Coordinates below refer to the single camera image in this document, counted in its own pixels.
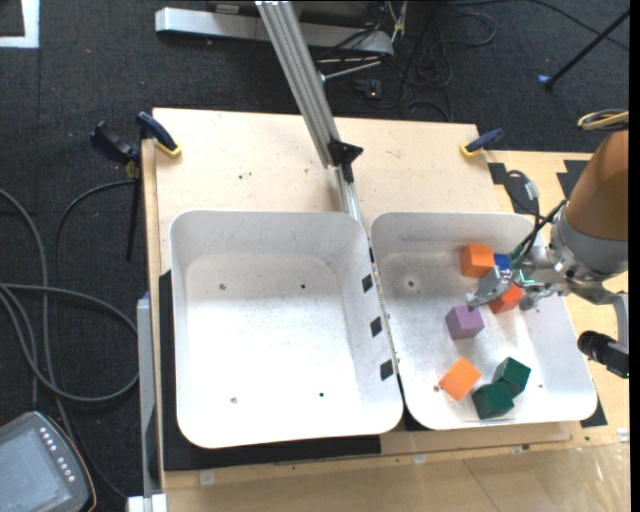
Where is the black cylinder on white bracket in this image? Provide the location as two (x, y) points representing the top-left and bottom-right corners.
(576, 292), (630, 380)

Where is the pale wood board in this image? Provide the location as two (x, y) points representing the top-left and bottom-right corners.
(151, 107), (574, 490)

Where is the thin black and white rod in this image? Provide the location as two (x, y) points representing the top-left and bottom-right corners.
(340, 167), (402, 377)

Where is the white plastic tray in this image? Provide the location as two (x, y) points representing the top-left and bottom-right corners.
(168, 209), (405, 450)
(370, 211), (599, 432)

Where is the green cube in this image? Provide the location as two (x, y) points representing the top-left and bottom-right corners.
(470, 381), (516, 421)
(491, 356), (533, 399)

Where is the purple cube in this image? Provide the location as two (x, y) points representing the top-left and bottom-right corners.
(444, 304), (486, 342)

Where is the red cube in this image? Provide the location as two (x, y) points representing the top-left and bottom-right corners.
(488, 283), (525, 316)

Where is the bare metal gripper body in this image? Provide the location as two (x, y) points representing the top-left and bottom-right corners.
(509, 243), (609, 311)

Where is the light orange cube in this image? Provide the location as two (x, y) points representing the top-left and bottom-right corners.
(437, 356), (484, 402)

